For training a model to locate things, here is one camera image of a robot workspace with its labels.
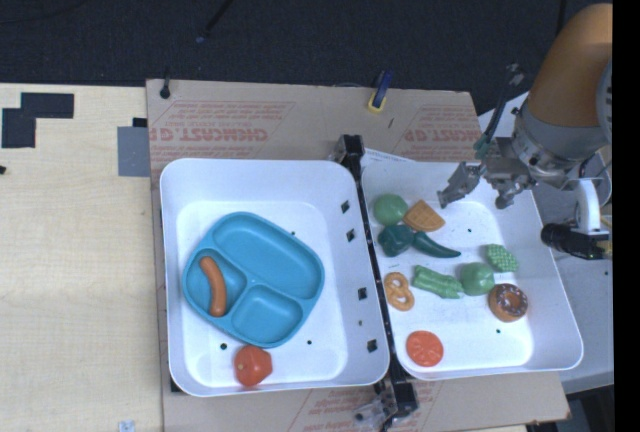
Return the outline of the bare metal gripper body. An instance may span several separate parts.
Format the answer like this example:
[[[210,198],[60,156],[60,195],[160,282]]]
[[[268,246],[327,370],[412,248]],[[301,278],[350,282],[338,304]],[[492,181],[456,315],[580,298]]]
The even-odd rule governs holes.
[[[482,158],[482,166],[484,178],[495,190],[517,194],[539,183],[562,188],[578,174],[580,160],[559,157],[529,140],[495,137]]]

